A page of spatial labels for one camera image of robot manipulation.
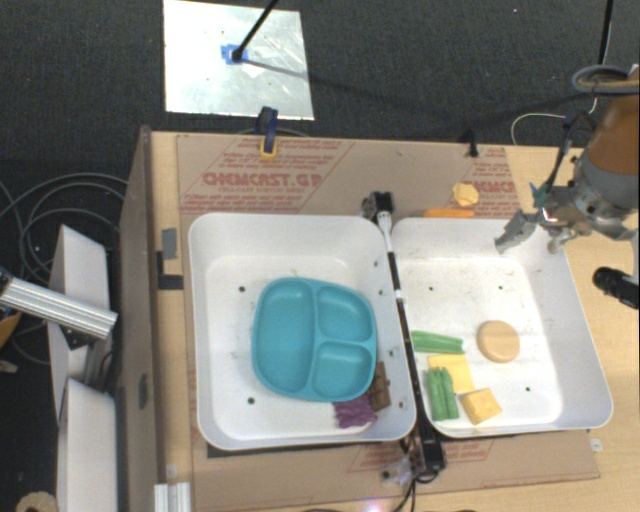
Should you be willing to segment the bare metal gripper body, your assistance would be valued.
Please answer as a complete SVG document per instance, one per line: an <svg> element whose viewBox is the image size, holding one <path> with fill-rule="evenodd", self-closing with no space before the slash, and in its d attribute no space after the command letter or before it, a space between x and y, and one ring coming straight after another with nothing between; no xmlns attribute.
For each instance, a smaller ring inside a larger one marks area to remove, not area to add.
<svg viewBox="0 0 640 512"><path fill-rule="evenodd" d="M610 239L625 239L626 211L588 187L552 187L544 205L543 224L580 236L592 232Z"/></svg>

